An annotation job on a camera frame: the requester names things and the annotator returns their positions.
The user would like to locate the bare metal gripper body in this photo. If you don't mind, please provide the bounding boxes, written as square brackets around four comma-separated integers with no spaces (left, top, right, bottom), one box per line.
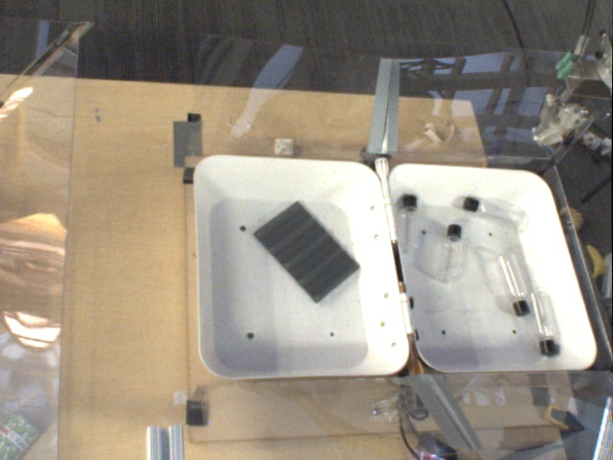
[567,30,613,99]

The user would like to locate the clear plastic bottle black cap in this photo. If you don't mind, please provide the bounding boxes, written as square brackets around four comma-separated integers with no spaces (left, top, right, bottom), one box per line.
[530,290,561,357]
[495,251,532,318]
[438,223,468,285]
[462,195,531,232]
[396,193,421,258]

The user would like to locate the white plastic tray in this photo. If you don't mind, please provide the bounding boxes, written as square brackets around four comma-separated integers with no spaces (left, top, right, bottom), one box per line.
[192,154,411,381]
[386,162,599,374]

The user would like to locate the dark grey ribbed block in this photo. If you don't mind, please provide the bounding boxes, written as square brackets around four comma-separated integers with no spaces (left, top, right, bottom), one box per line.
[252,200,361,304]

